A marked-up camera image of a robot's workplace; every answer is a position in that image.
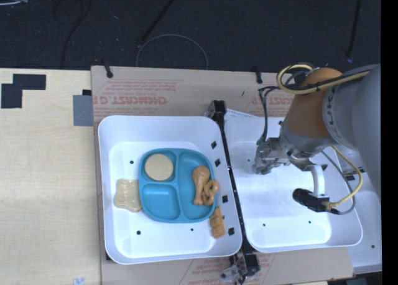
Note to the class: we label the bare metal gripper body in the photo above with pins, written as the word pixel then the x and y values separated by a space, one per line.
pixel 273 156

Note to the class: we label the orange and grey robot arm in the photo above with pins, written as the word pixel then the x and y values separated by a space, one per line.
pixel 351 112

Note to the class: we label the thin black rod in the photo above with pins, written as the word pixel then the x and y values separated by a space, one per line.
pixel 234 184

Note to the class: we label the white plastic tray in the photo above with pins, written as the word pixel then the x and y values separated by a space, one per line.
pixel 280 209
pixel 168 243

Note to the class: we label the brown toy pretzel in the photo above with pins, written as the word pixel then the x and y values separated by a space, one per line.
pixel 213 188

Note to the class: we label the brown toy chicken drumstick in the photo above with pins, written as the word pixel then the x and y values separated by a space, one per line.
pixel 199 179

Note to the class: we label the brown toy waffle piece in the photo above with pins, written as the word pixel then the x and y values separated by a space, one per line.
pixel 217 223

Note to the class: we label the brown cardboard board red print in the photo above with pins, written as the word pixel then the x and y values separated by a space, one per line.
pixel 192 91

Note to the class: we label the beige round biscuit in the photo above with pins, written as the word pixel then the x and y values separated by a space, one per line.
pixel 158 167

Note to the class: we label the blue divided plate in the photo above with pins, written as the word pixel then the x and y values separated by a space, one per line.
pixel 160 198

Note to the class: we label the beige toy toast slice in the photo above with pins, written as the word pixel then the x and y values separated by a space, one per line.
pixel 127 195

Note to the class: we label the black cylinder on white bracket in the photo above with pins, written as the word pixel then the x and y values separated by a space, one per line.
pixel 311 199

